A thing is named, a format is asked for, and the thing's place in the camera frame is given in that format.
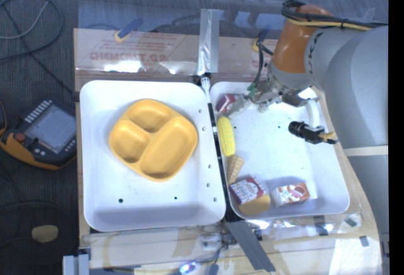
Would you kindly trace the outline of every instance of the waffle cone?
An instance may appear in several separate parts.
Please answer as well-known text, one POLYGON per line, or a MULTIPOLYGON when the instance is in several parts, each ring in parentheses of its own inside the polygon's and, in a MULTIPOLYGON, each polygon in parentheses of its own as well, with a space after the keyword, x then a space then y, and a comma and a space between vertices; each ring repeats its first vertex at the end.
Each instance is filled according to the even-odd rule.
POLYGON ((244 164, 244 160, 237 155, 232 155, 227 160, 227 182, 228 184, 233 184, 237 177, 239 176, 239 172, 244 164))

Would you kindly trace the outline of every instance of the small cardboard box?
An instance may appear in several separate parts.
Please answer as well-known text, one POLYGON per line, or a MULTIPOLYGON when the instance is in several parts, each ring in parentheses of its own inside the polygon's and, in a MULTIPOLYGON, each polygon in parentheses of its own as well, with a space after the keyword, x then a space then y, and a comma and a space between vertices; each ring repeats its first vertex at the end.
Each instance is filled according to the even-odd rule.
POLYGON ((266 194, 261 184, 255 177, 248 177, 229 187, 230 193, 239 205, 245 204, 266 194))
POLYGON ((232 107, 232 104, 240 97, 240 95, 233 95, 228 93, 221 97, 221 99, 216 104, 217 112, 221 114, 226 114, 232 107))
POLYGON ((277 187, 271 191, 271 197, 276 207, 289 204, 302 203, 308 199, 314 199, 305 182, 288 184, 277 187))

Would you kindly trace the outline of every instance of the corn cob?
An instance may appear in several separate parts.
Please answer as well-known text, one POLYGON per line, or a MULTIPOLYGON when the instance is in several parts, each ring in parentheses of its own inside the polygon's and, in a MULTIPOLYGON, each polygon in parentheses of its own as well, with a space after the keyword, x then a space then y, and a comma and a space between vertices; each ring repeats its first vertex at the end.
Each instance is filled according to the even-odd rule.
POLYGON ((235 153, 235 141, 232 123, 226 116, 221 116, 217 121, 220 148, 225 156, 232 156, 235 153))

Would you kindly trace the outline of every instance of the yellow plate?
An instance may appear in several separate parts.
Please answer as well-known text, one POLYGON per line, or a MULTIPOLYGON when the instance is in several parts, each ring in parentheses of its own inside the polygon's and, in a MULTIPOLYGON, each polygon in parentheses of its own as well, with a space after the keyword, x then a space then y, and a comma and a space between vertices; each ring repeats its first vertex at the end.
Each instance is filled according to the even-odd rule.
POLYGON ((178 173, 197 143, 198 132, 188 119, 152 99, 131 105, 109 134, 109 147, 118 159, 157 182, 178 173))

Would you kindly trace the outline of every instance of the white tray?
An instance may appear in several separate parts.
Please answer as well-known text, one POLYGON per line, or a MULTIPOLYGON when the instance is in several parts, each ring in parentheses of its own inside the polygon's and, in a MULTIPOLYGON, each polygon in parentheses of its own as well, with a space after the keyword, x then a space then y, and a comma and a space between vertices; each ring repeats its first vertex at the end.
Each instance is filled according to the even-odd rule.
POLYGON ((80 92, 84 215, 98 231, 209 225, 220 221, 225 200, 203 90, 191 83, 91 81, 80 92), (151 98, 187 117, 198 145, 166 182, 148 180, 109 148, 109 133, 133 102, 151 98))
MULTIPOLYGON (((213 107, 225 93, 246 93, 249 83, 219 82, 211 88, 213 107)), ((301 93, 304 98, 315 98, 312 89, 301 93)), ((318 105, 319 121, 325 126, 318 105)), ((338 214, 347 210, 349 193, 342 175, 333 145, 310 144, 288 131, 290 122, 305 121, 309 116, 305 107, 295 108, 285 103, 273 104, 268 111, 258 112, 251 105, 232 121, 235 136, 235 154, 244 159, 239 180, 246 176, 257 176, 265 189, 306 181, 314 185, 317 199, 293 206, 270 208, 254 216, 240 212, 234 198, 229 194, 234 211, 244 219, 272 219, 294 216, 338 214)), ((223 159, 225 170, 227 160, 223 159)))

